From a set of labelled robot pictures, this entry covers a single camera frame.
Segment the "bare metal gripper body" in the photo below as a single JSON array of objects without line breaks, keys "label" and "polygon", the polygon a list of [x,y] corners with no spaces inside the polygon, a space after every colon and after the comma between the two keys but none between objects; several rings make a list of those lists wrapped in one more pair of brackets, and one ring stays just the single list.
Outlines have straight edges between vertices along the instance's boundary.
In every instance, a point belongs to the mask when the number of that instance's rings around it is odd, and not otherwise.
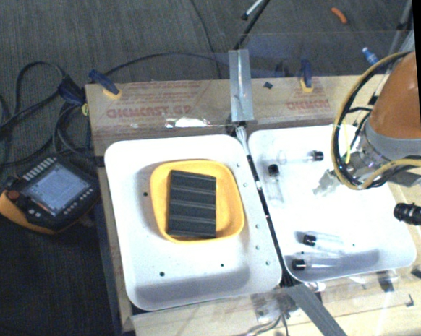
[{"label": "bare metal gripper body", "polygon": [[367,182],[380,167],[381,156],[370,145],[359,146],[352,150],[348,163],[346,155],[339,157],[337,168],[347,183],[359,186]]}]

